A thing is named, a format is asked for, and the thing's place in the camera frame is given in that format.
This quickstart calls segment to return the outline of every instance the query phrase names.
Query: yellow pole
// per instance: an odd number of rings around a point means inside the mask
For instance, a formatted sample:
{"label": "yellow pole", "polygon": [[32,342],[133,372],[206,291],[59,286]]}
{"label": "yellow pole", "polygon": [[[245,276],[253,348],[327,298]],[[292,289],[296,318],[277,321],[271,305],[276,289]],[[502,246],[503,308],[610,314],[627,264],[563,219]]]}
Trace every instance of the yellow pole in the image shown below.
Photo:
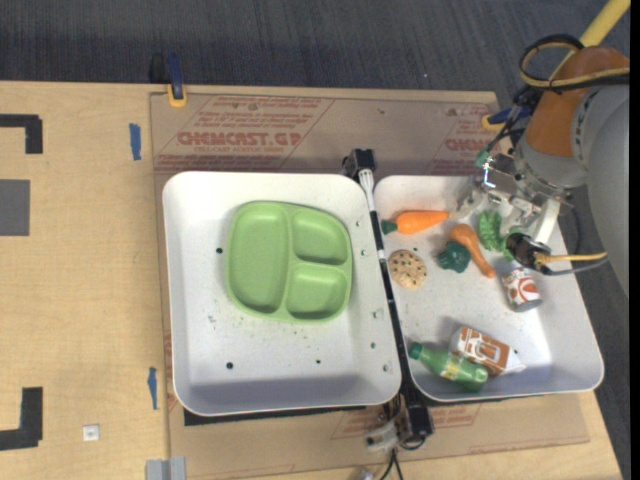
{"label": "yellow pole", "polygon": [[584,31],[580,42],[585,46],[600,44],[629,7],[631,7],[631,0],[609,0]]}

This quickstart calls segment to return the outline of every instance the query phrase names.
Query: black tape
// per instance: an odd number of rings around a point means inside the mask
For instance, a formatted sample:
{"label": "black tape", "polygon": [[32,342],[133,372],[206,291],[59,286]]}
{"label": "black tape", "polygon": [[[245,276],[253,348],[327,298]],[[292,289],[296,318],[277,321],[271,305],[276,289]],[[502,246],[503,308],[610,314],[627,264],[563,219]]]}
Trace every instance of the black tape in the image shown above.
{"label": "black tape", "polygon": [[0,451],[35,448],[42,440],[42,388],[22,388],[20,427],[0,431]]}
{"label": "black tape", "polygon": [[366,409],[364,406],[351,407],[327,407],[315,409],[293,409],[284,411],[249,412],[241,414],[229,414],[225,416],[200,416],[184,409],[184,426],[210,425],[212,423],[229,423],[232,421],[263,420],[267,418],[293,418],[295,416],[313,416],[338,411],[358,411]]}
{"label": "black tape", "polygon": [[0,179],[0,236],[29,236],[31,182]]}
{"label": "black tape", "polygon": [[0,114],[0,128],[24,128],[24,152],[42,154],[42,119],[37,115]]}

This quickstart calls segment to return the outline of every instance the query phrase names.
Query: wooden table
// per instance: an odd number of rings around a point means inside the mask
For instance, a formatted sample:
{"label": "wooden table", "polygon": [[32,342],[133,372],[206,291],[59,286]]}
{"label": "wooden table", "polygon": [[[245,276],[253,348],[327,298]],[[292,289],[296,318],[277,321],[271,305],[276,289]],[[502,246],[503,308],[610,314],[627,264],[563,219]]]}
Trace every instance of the wooden table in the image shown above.
{"label": "wooden table", "polygon": [[[148,459],[170,456],[149,115],[149,95],[160,90],[0,83],[3,114],[37,114],[44,123],[41,155],[25,154],[24,130],[0,128],[0,179],[30,180],[31,194],[29,236],[0,237],[0,431],[18,427],[22,388],[44,390],[43,439],[0,451],[3,479],[142,479]],[[139,161],[130,123],[141,128]],[[579,400],[588,443],[410,461],[404,476],[620,478],[594,394]],[[92,424],[100,439],[85,441],[83,426]],[[276,478],[347,479],[354,471]]]}

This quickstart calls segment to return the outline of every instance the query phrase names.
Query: white tray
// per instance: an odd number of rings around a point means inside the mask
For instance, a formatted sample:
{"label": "white tray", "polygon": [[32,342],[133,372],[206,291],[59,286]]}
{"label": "white tray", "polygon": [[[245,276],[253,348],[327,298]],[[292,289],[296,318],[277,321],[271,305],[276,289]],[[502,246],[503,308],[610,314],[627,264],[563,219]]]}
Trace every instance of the white tray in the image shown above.
{"label": "white tray", "polygon": [[[237,309],[224,284],[235,210],[269,200],[327,211],[346,226],[349,303],[325,323],[283,323]],[[378,405],[401,373],[361,187],[340,175],[186,172],[163,190],[174,388],[203,416]]]}
{"label": "white tray", "polygon": [[[403,210],[452,211],[455,193],[467,181],[442,176],[384,178],[374,192],[379,217],[389,219]],[[415,235],[391,233],[384,237],[387,257],[397,249],[409,249],[427,265],[427,279],[420,289],[409,291],[392,283],[405,342],[408,346],[417,341],[446,347],[455,330],[468,325],[511,345],[527,368],[489,379],[482,391],[468,393],[409,359],[416,386],[442,402],[595,389],[602,381],[604,366],[574,275],[548,277],[534,272],[544,303],[517,313],[508,305],[499,275],[488,279],[473,262],[461,274],[438,265],[437,255],[445,248],[449,230],[458,222],[472,224],[475,229],[473,218],[448,220]],[[548,244],[553,254],[566,254],[557,226]],[[482,251],[496,270],[508,265],[502,254]]]}

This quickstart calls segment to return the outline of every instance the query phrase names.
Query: gray square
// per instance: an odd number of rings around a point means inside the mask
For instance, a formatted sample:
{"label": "gray square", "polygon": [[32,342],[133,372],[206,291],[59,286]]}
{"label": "gray square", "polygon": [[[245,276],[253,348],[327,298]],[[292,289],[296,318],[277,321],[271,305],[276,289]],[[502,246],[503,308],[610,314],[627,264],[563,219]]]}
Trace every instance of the gray square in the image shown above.
{"label": "gray square", "polygon": [[29,236],[29,180],[0,180],[0,236]]}

